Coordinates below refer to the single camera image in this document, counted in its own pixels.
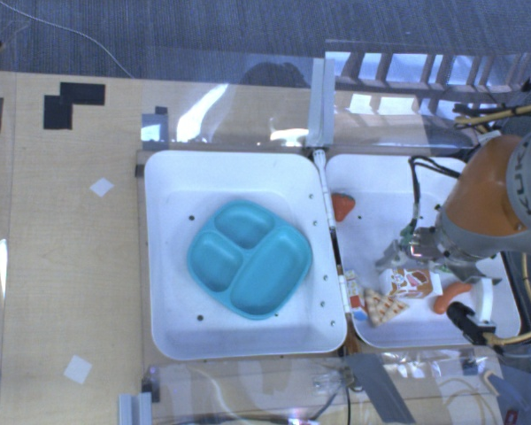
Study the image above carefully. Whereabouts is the black cylinder on white bracket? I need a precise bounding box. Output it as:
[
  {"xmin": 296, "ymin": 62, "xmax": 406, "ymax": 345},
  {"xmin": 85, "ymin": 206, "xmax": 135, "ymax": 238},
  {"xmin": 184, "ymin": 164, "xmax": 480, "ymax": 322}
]
[{"xmin": 445, "ymin": 276, "xmax": 497, "ymax": 347}]

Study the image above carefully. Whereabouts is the red white and blue packet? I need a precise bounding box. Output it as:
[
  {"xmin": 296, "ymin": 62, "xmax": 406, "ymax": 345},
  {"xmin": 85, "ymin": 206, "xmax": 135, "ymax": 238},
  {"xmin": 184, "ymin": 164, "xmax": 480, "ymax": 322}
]
[{"xmin": 344, "ymin": 269, "xmax": 369, "ymax": 323}]

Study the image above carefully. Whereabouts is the red strawberry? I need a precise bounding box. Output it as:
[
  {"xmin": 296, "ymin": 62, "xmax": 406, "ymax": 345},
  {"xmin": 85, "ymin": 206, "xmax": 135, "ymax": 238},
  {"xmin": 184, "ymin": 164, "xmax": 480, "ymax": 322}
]
[{"xmin": 330, "ymin": 190, "xmax": 357, "ymax": 223}]

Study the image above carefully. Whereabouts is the orange sausage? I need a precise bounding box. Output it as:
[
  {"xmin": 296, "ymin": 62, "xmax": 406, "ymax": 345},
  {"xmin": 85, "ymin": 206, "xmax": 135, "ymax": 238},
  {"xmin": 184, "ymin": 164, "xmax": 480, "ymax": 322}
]
[{"xmin": 433, "ymin": 281, "xmax": 474, "ymax": 315}]

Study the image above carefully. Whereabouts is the white and brown carton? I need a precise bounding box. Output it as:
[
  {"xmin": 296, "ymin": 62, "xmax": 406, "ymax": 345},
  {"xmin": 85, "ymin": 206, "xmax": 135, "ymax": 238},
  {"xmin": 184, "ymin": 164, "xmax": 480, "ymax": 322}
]
[{"xmin": 379, "ymin": 267, "xmax": 444, "ymax": 301}]

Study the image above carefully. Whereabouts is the thin black and white rod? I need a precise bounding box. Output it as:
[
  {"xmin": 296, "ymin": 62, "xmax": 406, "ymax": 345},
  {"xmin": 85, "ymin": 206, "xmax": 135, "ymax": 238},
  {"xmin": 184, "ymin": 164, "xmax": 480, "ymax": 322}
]
[{"xmin": 312, "ymin": 148, "xmax": 353, "ymax": 316}]

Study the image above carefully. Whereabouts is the blue divided plate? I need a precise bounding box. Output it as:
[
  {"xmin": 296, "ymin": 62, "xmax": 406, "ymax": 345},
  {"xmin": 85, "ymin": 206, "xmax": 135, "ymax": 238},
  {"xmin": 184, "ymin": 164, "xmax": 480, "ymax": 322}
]
[{"xmin": 186, "ymin": 198, "xmax": 315, "ymax": 322}]

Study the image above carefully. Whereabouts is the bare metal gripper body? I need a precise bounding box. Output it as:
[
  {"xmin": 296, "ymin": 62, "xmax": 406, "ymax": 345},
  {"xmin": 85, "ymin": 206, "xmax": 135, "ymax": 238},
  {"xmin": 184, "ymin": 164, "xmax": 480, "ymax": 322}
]
[{"xmin": 406, "ymin": 226, "xmax": 453, "ymax": 271}]

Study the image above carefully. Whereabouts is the white plastic tray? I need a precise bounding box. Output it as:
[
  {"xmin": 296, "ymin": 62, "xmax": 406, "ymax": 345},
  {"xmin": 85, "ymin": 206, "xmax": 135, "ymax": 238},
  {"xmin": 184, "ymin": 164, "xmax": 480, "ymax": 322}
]
[
  {"xmin": 143, "ymin": 150, "xmax": 349, "ymax": 363},
  {"xmin": 325, "ymin": 153, "xmax": 523, "ymax": 351}
]

